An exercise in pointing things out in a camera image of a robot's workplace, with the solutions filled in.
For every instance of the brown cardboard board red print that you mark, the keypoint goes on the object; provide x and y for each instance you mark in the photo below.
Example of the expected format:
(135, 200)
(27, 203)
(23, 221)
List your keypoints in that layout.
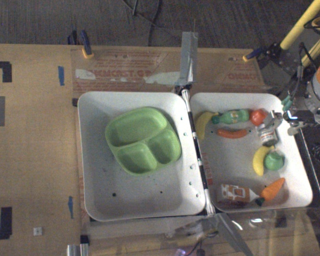
(122, 63)

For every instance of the yellow banana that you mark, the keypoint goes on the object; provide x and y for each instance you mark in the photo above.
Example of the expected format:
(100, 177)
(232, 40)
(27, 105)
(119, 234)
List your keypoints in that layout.
(201, 124)
(258, 160)

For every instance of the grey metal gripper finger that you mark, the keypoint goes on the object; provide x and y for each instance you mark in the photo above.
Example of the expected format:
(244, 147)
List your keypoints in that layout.
(275, 118)
(295, 126)

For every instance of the green plastic bottle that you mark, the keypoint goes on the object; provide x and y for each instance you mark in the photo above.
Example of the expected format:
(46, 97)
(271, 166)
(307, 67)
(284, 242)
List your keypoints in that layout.
(233, 116)

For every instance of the white plastic tray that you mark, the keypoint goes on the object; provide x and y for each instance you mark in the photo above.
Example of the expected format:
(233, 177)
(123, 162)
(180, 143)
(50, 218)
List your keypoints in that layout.
(138, 196)
(232, 161)

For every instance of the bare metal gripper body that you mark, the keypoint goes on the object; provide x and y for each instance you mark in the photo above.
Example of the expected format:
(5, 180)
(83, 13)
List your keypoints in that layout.
(308, 115)

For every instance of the thin black and white rod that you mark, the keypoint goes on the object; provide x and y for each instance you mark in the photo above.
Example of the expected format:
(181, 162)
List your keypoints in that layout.
(201, 164)

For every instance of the orange carrot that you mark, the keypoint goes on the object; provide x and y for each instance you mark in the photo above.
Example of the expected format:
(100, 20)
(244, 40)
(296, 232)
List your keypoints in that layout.
(273, 190)

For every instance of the red tomato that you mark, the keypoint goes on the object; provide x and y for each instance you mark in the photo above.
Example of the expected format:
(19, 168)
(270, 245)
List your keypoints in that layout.
(258, 117)

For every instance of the orange sausage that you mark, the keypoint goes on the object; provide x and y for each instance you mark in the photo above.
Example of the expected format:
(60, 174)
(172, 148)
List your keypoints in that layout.
(232, 133)

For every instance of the orange and white carton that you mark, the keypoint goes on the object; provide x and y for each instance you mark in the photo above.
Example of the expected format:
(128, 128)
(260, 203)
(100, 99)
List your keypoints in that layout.
(234, 193)

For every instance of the green divided plate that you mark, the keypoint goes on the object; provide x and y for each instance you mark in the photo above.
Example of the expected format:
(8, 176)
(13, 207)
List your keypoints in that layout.
(138, 132)

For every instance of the small clear bottle red label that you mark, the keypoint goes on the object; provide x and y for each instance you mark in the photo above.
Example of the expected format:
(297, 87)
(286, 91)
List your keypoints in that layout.
(268, 137)

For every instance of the green apple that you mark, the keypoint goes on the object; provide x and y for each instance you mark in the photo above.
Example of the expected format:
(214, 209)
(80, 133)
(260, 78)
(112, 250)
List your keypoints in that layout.
(274, 161)

